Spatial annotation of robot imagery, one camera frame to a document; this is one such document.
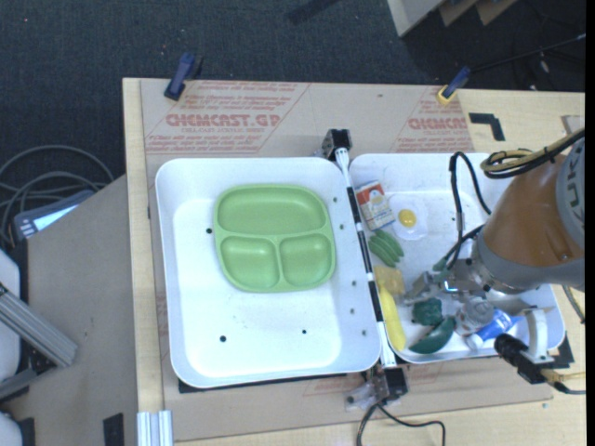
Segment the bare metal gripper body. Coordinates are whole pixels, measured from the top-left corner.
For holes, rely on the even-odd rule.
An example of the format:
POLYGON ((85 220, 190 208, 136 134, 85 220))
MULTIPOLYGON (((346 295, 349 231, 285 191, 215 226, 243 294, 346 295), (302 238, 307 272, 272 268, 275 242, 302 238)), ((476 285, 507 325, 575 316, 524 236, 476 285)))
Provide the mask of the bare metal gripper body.
POLYGON ((498 280, 479 258, 458 259, 441 273, 440 288, 460 295, 513 295, 513 288, 498 280))

